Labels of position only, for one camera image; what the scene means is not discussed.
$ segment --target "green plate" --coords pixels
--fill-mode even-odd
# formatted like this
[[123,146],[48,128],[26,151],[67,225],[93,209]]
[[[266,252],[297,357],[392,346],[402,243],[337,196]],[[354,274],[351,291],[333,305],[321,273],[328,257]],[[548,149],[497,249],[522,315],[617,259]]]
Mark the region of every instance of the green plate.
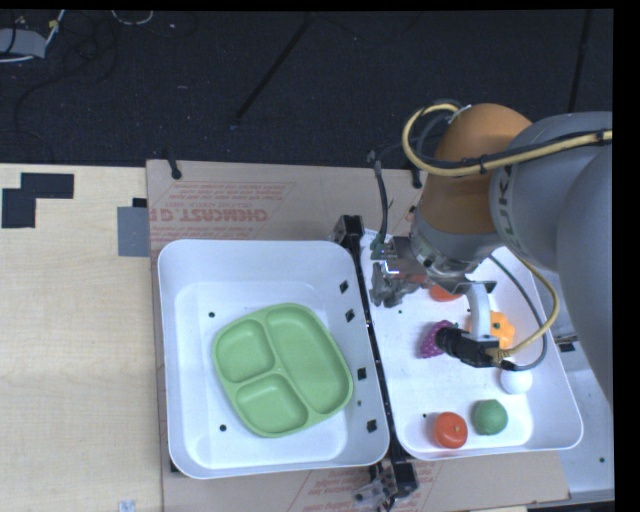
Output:
[[318,316],[284,303],[223,327],[211,349],[222,385],[256,434],[280,437],[344,408],[353,393],[347,363]]

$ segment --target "green ball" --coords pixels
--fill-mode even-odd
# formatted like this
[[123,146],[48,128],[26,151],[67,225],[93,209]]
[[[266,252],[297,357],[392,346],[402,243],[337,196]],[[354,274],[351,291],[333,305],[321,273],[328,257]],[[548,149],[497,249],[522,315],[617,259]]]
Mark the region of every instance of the green ball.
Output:
[[473,411],[473,426],[479,434],[498,434],[505,429],[508,421],[507,410],[497,400],[482,400]]

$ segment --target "white ball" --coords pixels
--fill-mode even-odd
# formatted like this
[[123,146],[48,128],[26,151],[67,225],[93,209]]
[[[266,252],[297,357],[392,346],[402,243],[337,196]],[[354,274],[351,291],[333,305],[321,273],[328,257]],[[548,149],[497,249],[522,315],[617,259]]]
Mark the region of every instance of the white ball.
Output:
[[531,389],[533,374],[529,370],[519,372],[502,370],[500,372],[500,384],[511,395],[521,395]]

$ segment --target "black floor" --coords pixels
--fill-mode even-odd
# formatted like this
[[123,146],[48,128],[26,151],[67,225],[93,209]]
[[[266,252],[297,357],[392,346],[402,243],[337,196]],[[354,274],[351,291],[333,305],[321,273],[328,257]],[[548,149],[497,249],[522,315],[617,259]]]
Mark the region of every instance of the black floor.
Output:
[[[46,36],[59,14],[0,9],[0,28]],[[66,10],[44,58],[0,53],[0,161],[363,167],[441,98],[534,121],[612,110],[613,9],[307,16]]]

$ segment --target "wooden surface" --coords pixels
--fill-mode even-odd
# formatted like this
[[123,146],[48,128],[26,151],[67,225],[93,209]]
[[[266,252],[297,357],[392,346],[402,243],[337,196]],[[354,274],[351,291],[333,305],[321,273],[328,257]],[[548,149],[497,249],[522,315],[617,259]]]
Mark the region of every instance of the wooden surface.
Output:
[[36,228],[0,229],[0,510],[162,508],[148,258],[118,256],[117,208],[143,168],[0,166],[75,175]]

